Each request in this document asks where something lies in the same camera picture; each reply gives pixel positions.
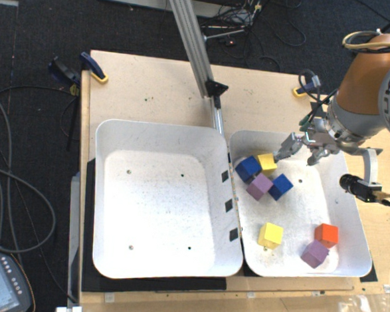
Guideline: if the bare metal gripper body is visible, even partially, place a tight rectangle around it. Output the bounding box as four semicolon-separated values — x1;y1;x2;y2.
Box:
300;116;368;158

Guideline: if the yellow cube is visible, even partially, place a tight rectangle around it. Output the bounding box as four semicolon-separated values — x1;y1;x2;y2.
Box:
257;221;285;252
256;152;279;177

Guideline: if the blue cube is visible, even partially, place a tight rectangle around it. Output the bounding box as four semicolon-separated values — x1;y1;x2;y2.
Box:
234;154;264;185
267;172;295;203

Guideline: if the purple cube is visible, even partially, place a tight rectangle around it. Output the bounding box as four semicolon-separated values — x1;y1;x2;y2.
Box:
244;171;275;203
299;238;331;271

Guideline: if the white plastic tray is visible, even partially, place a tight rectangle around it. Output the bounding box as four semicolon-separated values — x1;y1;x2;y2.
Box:
85;117;253;289
219;128;382;285

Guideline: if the orange cube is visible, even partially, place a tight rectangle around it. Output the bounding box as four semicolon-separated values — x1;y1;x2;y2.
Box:
313;222;340;250

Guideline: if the pale wood board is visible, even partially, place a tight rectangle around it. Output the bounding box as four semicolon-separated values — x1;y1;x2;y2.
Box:
72;49;390;312

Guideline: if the black cylinder on white bracket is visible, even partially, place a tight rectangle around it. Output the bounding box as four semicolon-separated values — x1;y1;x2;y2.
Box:
337;145;386;204

